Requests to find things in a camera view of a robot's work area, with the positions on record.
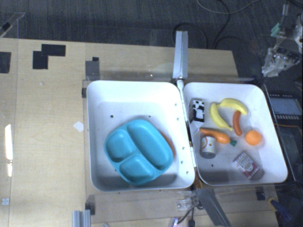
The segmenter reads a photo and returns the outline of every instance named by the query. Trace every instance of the wooden table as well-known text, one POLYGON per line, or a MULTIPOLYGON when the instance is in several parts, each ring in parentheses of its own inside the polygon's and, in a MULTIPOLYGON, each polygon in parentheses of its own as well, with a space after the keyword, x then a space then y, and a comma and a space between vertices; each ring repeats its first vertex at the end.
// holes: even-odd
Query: wooden table
MULTIPOLYGON (((10 73, 0 74, 0 99, 5 97, 11 106, 0 110, 11 119, 3 125, 11 123, 14 129, 10 203, 0 209, 0 216, 9 214, 9 222, 4 218, 0 223, 10 227, 70 227, 72 212, 84 210, 86 202, 84 133, 74 127, 83 122, 85 61, 99 57, 105 74, 167 73, 172 71, 174 48, 1 39, 0 51, 12 52, 10 73), (34 70, 33 51, 40 51, 41 44, 64 44, 66 56, 50 56, 48 70, 34 70), (9 93, 14 90, 16 97, 10 98, 9 93)), ((230 51, 189 49, 188 58, 192 74, 238 76, 230 51)), ((0 184, 1 190, 10 186, 0 184)), ((272 188, 265 191, 275 194, 272 188)), ((274 212, 265 201, 255 199, 253 190, 217 194, 233 226, 277 226, 274 212)), ((204 210, 195 214, 197 227, 213 226, 204 210)), ((166 227, 168 223, 169 218, 158 218, 109 224, 166 227)))

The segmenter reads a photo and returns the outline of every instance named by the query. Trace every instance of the can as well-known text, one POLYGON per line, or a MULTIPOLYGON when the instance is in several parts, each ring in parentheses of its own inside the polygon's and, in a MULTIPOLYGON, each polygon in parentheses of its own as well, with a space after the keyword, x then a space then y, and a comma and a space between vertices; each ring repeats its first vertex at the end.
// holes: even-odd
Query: can
POLYGON ((200 155, 206 159, 212 159, 216 156, 216 140, 210 136, 204 136, 201 139, 200 155))

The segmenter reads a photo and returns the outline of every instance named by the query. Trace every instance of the toy banana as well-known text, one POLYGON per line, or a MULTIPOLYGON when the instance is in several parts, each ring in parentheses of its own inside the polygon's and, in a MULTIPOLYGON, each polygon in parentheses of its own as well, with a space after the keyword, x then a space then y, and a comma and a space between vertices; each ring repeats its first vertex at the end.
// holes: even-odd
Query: toy banana
POLYGON ((209 114, 213 120, 213 122, 219 127, 224 129, 229 129, 232 131, 232 127, 230 127, 227 122, 219 115, 218 108, 216 103, 212 103, 209 107, 209 114))
POLYGON ((226 98, 221 103, 217 105, 217 107, 231 107, 235 110, 239 110, 242 114, 247 114, 247 108, 246 106, 241 103, 240 101, 232 98, 226 98))

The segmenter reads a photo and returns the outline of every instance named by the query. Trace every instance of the tin can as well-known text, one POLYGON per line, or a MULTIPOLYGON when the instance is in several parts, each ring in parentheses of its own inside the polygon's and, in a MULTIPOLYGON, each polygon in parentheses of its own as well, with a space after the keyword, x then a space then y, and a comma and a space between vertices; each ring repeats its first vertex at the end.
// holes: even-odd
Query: tin can
POLYGON ((216 140, 213 137, 205 136, 201 139, 200 155, 206 159, 212 159, 216 156, 216 140))

